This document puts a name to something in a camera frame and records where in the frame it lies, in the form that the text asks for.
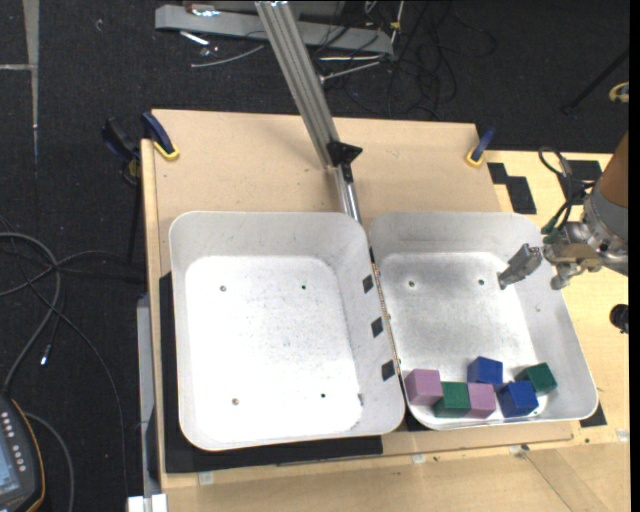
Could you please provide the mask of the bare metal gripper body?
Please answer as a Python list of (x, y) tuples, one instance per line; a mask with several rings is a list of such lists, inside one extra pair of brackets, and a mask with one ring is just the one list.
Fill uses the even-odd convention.
[(545, 238), (543, 255), (560, 275), (592, 273), (603, 268), (628, 275), (627, 241), (604, 225), (568, 222)]

